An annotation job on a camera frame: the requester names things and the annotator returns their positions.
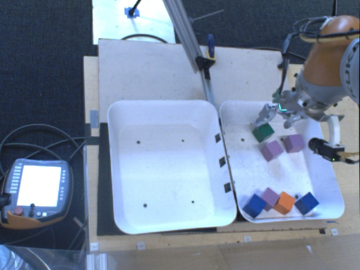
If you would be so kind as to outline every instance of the dark gray floor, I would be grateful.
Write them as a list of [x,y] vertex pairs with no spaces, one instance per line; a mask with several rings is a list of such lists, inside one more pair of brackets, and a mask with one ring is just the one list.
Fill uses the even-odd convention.
[[[183,2],[192,18],[225,10],[194,22],[200,44],[206,44],[206,35],[212,33],[218,46],[280,48],[296,20],[331,15],[333,0]],[[339,0],[338,14],[358,17],[359,4],[360,0]],[[308,48],[298,42],[291,50],[306,56]],[[0,0],[0,140],[31,123],[51,124],[71,136],[83,136],[82,58],[91,55],[97,55],[97,47],[92,45],[92,0]],[[47,143],[46,137],[35,139],[41,145]],[[14,150],[5,151],[4,167],[18,156]],[[70,246],[79,229],[72,218],[84,219],[80,157],[73,167],[78,191],[68,219],[17,245]],[[0,244],[36,233],[0,229]],[[81,237],[72,248],[80,243]]]

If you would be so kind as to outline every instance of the white plastic tray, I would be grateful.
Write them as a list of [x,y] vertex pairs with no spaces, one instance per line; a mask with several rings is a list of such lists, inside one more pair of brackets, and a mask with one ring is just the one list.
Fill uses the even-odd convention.
[[119,101],[108,112],[115,223],[139,234],[236,217],[218,114],[205,101]]
[[[275,133],[268,140],[259,143],[252,134],[251,123],[266,103],[269,102],[227,101],[220,108],[224,140],[241,214],[255,223],[340,217],[345,207],[332,165],[307,147],[311,138],[323,137],[320,125],[312,119],[306,119],[296,122],[290,129],[284,129],[284,119],[277,115],[270,122]],[[286,153],[281,138],[290,134],[303,135],[306,144],[304,150],[299,153]],[[273,140],[282,145],[284,153],[267,162],[260,149]],[[300,211],[293,207],[286,215],[273,209],[269,212],[263,210],[253,219],[242,211],[242,208],[253,194],[260,196],[267,187],[278,194],[285,191],[291,196],[299,197],[310,191],[319,201],[319,205],[306,216],[302,216]]]

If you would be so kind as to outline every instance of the green cube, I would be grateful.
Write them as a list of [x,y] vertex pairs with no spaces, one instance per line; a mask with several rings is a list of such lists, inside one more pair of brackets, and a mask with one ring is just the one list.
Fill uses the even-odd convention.
[[255,128],[253,131],[253,135],[259,143],[263,142],[267,138],[269,138],[272,134],[274,134],[274,130],[271,128],[269,123],[261,125],[259,128]]

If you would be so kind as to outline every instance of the purple cube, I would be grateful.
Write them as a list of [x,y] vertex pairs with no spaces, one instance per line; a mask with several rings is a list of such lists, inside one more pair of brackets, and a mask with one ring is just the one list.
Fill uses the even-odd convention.
[[296,153],[305,147],[301,134],[289,135],[283,141],[287,153]]
[[270,143],[267,143],[262,149],[261,153],[265,157],[266,161],[271,161],[277,158],[281,153],[283,153],[283,149],[280,144],[274,140]]
[[264,209],[266,211],[269,211],[271,208],[274,207],[280,196],[268,187],[262,194],[261,198],[266,202]]

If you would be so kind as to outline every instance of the cube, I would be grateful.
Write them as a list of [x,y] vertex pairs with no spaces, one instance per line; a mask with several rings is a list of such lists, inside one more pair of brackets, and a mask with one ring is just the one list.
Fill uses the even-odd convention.
[[302,213],[302,215],[306,215],[312,209],[314,209],[317,205],[319,205],[319,202],[311,194],[311,192],[308,192],[307,194],[305,194],[303,197],[301,197],[295,203],[296,208],[299,209],[299,211]]
[[258,195],[253,194],[250,201],[244,206],[243,211],[248,213],[251,217],[257,217],[264,209],[266,202]]
[[278,202],[280,196],[268,187],[265,189],[261,198],[266,202],[264,209],[269,211],[275,206],[276,202]]
[[259,128],[255,128],[253,130],[253,135],[259,143],[269,138],[272,134],[274,134],[274,130],[271,128],[269,123],[261,125]]
[[301,134],[289,135],[283,141],[287,153],[296,153],[305,147]]
[[295,202],[294,197],[290,196],[286,192],[281,192],[280,198],[273,208],[282,215],[286,215],[292,210],[294,206],[294,202]]
[[267,143],[260,151],[268,162],[278,158],[283,153],[283,149],[276,140]]

